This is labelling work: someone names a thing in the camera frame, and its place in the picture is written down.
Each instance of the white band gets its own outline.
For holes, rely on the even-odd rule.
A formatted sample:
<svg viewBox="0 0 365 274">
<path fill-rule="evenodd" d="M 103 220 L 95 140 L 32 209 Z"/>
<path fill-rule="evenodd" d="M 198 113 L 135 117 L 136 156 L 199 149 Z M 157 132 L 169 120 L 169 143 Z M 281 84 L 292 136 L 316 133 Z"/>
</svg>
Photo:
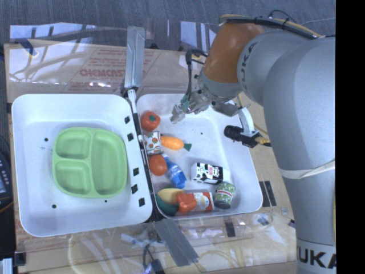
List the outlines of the white band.
<svg viewBox="0 0 365 274">
<path fill-rule="evenodd" d="M 308 176 L 320 174 L 325 171 L 335 170 L 335 161 L 336 160 L 333 160 L 332 162 L 328 162 L 328 163 L 326 163 L 320 167 L 314 168 L 312 170 L 288 171 L 288 170 L 282 170 L 281 168 L 279 168 L 279 171 L 280 171 L 280 174 L 284 178 L 299 180 L 299 179 L 306 178 Z"/>
</svg>

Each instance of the green can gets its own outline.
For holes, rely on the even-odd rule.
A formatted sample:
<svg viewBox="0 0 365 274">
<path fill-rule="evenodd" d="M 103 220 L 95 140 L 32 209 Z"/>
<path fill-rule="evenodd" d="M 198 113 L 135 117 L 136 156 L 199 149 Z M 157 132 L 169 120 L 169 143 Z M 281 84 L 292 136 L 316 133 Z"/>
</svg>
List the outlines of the green can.
<svg viewBox="0 0 365 274">
<path fill-rule="evenodd" d="M 236 188 L 228 182 L 222 182 L 218 185 L 214 205 L 217 208 L 229 209 Z"/>
</svg>

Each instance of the white tray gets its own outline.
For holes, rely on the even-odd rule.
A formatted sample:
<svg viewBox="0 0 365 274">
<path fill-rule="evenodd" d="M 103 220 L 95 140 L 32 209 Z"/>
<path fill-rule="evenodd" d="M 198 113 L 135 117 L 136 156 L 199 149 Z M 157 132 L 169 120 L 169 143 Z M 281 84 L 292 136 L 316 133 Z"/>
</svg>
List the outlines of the white tray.
<svg viewBox="0 0 365 274">
<path fill-rule="evenodd" d="M 117 95 L 28 94 L 14 101 L 12 116 L 19 214 L 29 234 L 44 237 L 112 228 L 142 223 L 150 217 L 152 201 L 131 108 L 125 99 Z M 52 149 L 57 134 L 69 127 L 103 128 L 122 137 L 128 180 L 120 194 L 107 199 L 81 198 L 57 188 Z M 135 185 L 138 190 L 132 193 Z"/>
<path fill-rule="evenodd" d="M 140 115 L 146 110 L 152 110 L 160 116 L 161 123 L 156 131 L 179 137 L 185 143 L 192 143 L 190 151 L 164 148 L 170 160 L 178 164 L 184 172 L 188 180 L 185 183 L 185 190 L 210 191 L 214 198 L 216 185 L 190 181 L 191 166 L 196 162 L 203 162 L 228 169 L 231 175 L 230 181 L 235 185 L 236 191 L 230 209 L 216 208 L 210 212 L 190 212 L 186 215 L 178 213 L 174 217 L 161 213 L 167 218 L 187 219 L 249 213 L 260 209 L 262 192 L 250 151 L 240 142 L 233 142 L 223 134 L 227 125 L 241 126 L 238 116 L 230 118 L 209 107 L 204 112 L 197 115 L 189 114 L 182 121 L 172 124 L 169 120 L 172 108 L 182 97 L 183 94 L 143 95 L 137 101 L 137 110 Z M 165 175 L 152 175 L 152 184 L 155 193 L 163 188 L 173 187 Z"/>
</svg>

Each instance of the transparent plastic sheet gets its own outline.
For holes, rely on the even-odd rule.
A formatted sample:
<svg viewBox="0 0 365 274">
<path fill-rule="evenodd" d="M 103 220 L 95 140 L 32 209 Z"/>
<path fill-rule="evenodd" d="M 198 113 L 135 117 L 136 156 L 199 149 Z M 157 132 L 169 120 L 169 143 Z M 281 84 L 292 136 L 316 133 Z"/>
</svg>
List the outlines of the transparent plastic sheet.
<svg viewBox="0 0 365 274">
<path fill-rule="evenodd" d="M 153 23 L 148 22 L 146 25 L 149 26 L 143 86 L 138 90 L 138 95 L 185 92 L 188 71 L 184 50 L 198 47 L 209 51 L 218 26 L 168 22 L 168 32 L 165 34 L 167 45 L 158 44 L 165 48 L 162 50 L 149 49 L 159 39 L 154 36 Z M 19 31 L 18 36 L 11 35 L 11 43 L 5 46 L 8 102 L 27 93 L 120 94 L 125 71 L 127 30 L 96 26 L 78 29 L 83 27 L 81 25 L 74 27 L 67 32 L 53 31 L 53 35 L 49 36 L 46 31 L 49 25 L 21 26 L 20 29 L 24 28 L 21 35 Z M 179 29 L 178 34 L 173 33 L 173 29 Z M 27 38 L 31 43 L 35 55 L 30 55 L 24 45 L 15 43 L 22 38 Z M 98 52 L 104 59 L 92 59 Z M 94 76 L 94 71 L 88 71 L 97 68 L 105 70 L 99 72 L 102 75 L 107 75 L 106 70 L 122 72 L 121 76 L 112 77 Z M 194 63 L 193 75 L 198 74 L 200 68 L 201 65 Z M 86 69 L 89 75 L 81 76 L 82 69 Z M 254 120 L 265 129 L 262 108 L 247 97 L 244 100 L 251 104 Z M 269 199 L 269 203 L 255 213 L 179 220 L 179 228 L 199 255 L 197 263 L 177 267 L 164 243 L 156 236 L 153 223 L 64 236 L 33 237 L 22 228 L 19 207 L 15 201 L 17 252 L 27 255 L 26 264 L 19 267 L 20 273 L 42 273 L 45 269 L 55 269 L 55 272 L 64 269 L 66 273 L 143 273 L 143 253 L 147 244 L 151 244 L 151 254 L 161 261 L 164 269 L 174 273 L 205 273 L 294 261 L 295 229 L 290 222 L 293 217 L 272 150 L 258 146 L 250 152 L 263 194 L 273 189 L 275 203 Z M 273 188 L 267 187 L 268 179 Z"/>
</svg>

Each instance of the tomato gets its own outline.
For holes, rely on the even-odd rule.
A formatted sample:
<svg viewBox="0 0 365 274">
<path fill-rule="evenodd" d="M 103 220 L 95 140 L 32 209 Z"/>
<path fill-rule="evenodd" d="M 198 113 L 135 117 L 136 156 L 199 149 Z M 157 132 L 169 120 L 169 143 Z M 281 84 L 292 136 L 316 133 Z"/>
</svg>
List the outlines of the tomato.
<svg viewBox="0 0 365 274">
<path fill-rule="evenodd" d="M 152 155 L 149 160 L 149 170 L 156 176 L 164 175 L 167 172 L 166 160 L 161 154 Z"/>
<path fill-rule="evenodd" d="M 160 124 L 161 119 L 153 111 L 145 112 L 141 117 L 142 129 L 152 132 Z"/>
</svg>

